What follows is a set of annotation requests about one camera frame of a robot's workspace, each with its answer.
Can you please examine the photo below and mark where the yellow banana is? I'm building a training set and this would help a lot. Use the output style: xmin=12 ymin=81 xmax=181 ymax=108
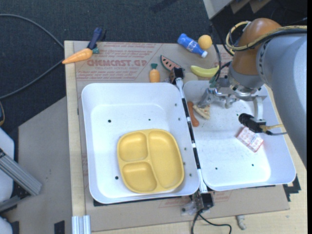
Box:
xmin=190 ymin=65 xmax=220 ymax=78

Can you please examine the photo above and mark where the long orange carrot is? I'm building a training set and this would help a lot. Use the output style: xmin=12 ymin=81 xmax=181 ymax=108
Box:
xmin=61 ymin=47 xmax=100 ymax=65

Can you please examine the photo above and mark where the watermelon slice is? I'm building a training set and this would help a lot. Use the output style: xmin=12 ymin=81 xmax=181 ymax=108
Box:
xmin=159 ymin=55 xmax=182 ymax=72

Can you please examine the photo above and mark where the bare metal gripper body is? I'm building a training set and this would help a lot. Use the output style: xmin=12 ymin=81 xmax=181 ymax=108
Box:
xmin=206 ymin=77 xmax=260 ymax=102

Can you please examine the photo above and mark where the red and white packet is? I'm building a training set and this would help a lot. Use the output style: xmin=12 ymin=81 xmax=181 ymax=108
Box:
xmin=235 ymin=127 xmax=265 ymax=154

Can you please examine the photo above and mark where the yellow divided plate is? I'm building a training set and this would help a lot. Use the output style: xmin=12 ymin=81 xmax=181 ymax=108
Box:
xmin=117 ymin=128 xmax=185 ymax=194

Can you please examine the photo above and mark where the thin black and white rod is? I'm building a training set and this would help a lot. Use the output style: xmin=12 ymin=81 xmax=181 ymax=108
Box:
xmin=175 ymin=78 xmax=208 ymax=194

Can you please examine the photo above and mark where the orange sausage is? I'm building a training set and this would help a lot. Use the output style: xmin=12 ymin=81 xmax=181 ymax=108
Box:
xmin=187 ymin=101 xmax=200 ymax=128

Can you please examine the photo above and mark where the yellow-orange ball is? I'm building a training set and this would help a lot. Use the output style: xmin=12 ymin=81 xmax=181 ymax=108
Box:
xmin=197 ymin=35 xmax=213 ymax=50

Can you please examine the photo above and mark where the black block with thin wires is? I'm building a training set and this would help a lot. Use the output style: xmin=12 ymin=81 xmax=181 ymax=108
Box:
xmin=170 ymin=67 xmax=185 ymax=85
xmin=180 ymin=192 xmax=215 ymax=215

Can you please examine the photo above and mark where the white plastic tray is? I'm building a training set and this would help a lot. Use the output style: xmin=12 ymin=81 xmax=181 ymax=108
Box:
xmin=182 ymin=79 xmax=297 ymax=192
xmin=81 ymin=82 xmax=201 ymax=204

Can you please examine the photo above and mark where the brown cardboard board red print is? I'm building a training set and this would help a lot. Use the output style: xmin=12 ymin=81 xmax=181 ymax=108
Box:
xmin=73 ymin=40 xmax=291 ymax=233

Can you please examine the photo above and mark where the pizza slice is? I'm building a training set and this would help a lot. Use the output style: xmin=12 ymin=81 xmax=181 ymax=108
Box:
xmin=192 ymin=103 xmax=211 ymax=120

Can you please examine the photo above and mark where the blue bottle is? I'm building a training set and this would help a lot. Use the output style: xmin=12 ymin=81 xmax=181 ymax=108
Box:
xmin=177 ymin=33 xmax=209 ymax=59

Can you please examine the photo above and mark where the black cylinder on white bracket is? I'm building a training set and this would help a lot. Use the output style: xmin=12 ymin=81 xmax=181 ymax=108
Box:
xmin=238 ymin=95 xmax=268 ymax=134

